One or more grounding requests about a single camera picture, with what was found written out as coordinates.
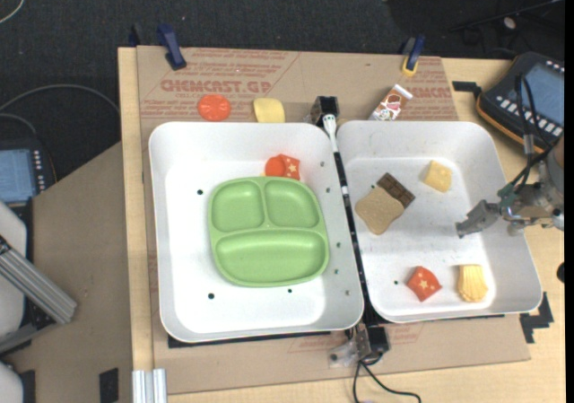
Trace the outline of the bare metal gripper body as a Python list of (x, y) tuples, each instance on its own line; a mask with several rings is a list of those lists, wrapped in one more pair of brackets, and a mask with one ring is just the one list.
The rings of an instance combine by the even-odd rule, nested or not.
[(507, 185), (497, 193), (501, 217), (515, 229), (540, 225), (564, 230), (564, 195), (556, 187)]

